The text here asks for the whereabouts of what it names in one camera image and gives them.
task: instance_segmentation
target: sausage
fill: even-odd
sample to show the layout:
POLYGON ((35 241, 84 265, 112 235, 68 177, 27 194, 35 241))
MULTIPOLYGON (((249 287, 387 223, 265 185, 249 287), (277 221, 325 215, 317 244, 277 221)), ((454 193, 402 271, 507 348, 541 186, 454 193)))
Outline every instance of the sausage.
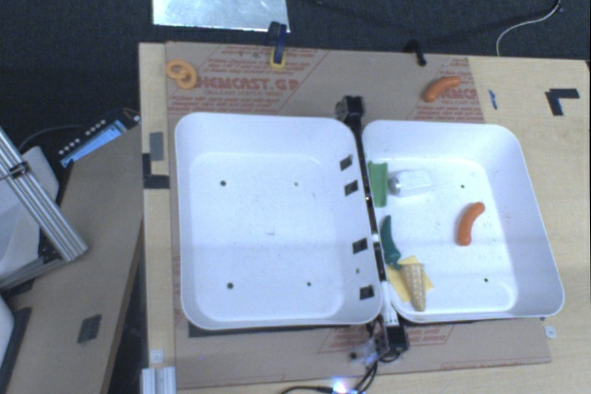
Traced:
POLYGON ((436 81, 433 81, 423 93, 423 101, 433 102, 442 92, 449 88, 457 88, 461 82, 462 80, 459 76, 446 76, 445 78, 437 79, 436 81))
POLYGON ((197 70, 182 59, 172 59, 166 63, 166 76, 174 79, 180 89, 193 89, 197 86, 197 70))
POLYGON ((460 225, 458 227, 458 245, 468 246, 472 243, 472 225, 474 221, 482 212, 485 207, 482 202, 472 204, 464 215, 460 219, 460 225))

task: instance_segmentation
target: white tray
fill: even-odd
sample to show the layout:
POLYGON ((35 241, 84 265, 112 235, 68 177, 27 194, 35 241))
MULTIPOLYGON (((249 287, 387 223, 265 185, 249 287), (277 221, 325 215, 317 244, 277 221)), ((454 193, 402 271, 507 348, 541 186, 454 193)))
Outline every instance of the white tray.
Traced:
POLYGON ((345 125, 193 113, 175 143, 181 302, 193 324, 361 324, 378 314, 367 205, 345 125), (366 249, 354 253, 359 241, 366 249))
POLYGON ((392 237, 403 257, 416 256, 435 288, 424 312, 391 290, 396 311, 414 322, 550 316, 564 293, 517 138, 498 125, 377 121, 363 133, 369 161, 389 173, 427 170, 432 188, 388 196, 376 209, 392 216, 392 237), (455 243, 465 209, 486 210, 472 243, 455 243))

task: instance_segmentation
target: yellow paper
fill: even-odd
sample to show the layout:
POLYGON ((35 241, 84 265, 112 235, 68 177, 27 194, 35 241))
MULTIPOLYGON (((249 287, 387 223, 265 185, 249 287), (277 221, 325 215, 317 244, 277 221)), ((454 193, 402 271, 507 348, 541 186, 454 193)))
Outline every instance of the yellow paper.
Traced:
MULTIPOLYGON (((406 257, 405 259, 401 259, 398 261, 399 265, 410 265, 410 264, 417 264, 420 261, 416 257, 406 257)), ((398 293, 398 296, 403 302, 410 301, 410 293, 408 289, 406 289, 406 284, 404 284, 404 278, 402 271, 398 269, 394 269, 390 265, 386 265, 386 274, 388 275, 388 281, 390 284, 394 286, 394 290, 398 293)), ((425 292, 430 291, 433 289, 433 283, 428 278, 427 272, 425 272, 425 268, 423 268, 423 274, 425 276, 425 292)))

